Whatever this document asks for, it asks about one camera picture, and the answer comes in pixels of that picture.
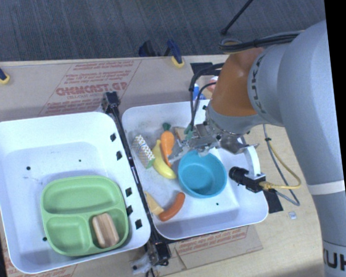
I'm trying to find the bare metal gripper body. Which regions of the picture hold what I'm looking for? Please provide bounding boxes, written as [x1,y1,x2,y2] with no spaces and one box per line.
[185,120,225,156]

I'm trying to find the yellow banana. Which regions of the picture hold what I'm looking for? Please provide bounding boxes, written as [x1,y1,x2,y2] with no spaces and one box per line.
[149,137,178,182]

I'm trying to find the tan bread slice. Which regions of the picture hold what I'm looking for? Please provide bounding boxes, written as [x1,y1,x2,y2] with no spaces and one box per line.
[173,125,189,142]

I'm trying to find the blue bowl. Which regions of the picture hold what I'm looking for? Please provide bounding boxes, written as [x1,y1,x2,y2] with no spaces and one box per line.
[175,146,231,202]

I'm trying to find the brown cardboard board, red print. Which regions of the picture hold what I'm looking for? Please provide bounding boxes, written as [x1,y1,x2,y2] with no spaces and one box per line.
[0,33,268,277]

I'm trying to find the white patterned carton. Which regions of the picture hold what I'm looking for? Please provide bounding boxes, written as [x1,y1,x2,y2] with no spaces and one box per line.
[130,133,158,172]

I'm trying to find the blue and white bottle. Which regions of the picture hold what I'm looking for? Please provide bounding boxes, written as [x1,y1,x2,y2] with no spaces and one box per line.
[192,81,207,102]

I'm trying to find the tan toy bread roll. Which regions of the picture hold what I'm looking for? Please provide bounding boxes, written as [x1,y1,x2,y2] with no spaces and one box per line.
[90,211,122,250]

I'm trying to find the green divided plate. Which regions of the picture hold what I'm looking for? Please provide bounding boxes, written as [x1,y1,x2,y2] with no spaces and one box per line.
[37,170,133,261]

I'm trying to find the orange carrot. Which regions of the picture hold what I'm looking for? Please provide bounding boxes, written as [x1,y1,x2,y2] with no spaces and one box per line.
[157,121,179,170]

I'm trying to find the thin black rod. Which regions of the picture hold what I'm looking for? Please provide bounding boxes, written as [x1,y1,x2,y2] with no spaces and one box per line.
[109,104,160,249]

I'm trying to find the pink and white packet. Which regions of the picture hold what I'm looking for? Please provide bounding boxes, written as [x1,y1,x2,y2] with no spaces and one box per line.
[202,75,222,100]

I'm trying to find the yellow cheese wedge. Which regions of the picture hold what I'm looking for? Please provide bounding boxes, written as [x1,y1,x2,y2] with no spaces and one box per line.
[143,189,165,218]

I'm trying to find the black block with thin wires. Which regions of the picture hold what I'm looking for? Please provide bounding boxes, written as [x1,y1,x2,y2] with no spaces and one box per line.
[145,239,173,268]
[100,90,122,114]

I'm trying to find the orange sausage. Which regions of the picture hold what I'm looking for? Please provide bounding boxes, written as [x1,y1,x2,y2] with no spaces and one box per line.
[155,191,189,223]

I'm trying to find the black stand leg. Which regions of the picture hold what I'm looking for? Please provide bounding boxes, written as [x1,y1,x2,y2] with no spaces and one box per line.
[216,0,289,36]

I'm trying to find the white plastic tray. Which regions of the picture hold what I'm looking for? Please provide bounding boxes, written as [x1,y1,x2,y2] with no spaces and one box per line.
[119,93,272,246]
[0,105,155,277]

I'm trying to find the black cylinder on white bracket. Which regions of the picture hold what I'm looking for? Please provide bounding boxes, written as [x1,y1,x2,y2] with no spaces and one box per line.
[225,143,268,196]

